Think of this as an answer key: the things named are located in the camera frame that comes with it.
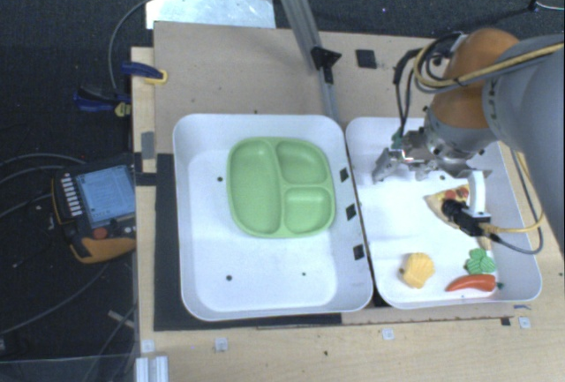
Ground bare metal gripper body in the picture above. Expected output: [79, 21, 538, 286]
[395, 126, 485, 175]

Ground toy pizza slice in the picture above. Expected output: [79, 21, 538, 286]
[423, 184, 493, 251]

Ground white plastic tray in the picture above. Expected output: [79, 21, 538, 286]
[171, 113, 376, 323]
[344, 116, 544, 311]

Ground yellow ridged toy food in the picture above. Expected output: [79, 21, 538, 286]
[398, 251, 436, 289]

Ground green toy broccoli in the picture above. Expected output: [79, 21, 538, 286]
[463, 247, 498, 276]

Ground orange toy carrot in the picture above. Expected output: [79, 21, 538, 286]
[444, 273, 505, 294]

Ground green divided plate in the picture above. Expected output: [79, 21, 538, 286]
[225, 136, 338, 240]

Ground brown cardboard board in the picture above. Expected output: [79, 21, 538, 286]
[152, 20, 516, 332]

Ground black cylinder on white bracket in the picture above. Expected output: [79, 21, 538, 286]
[441, 170, 493, 237]

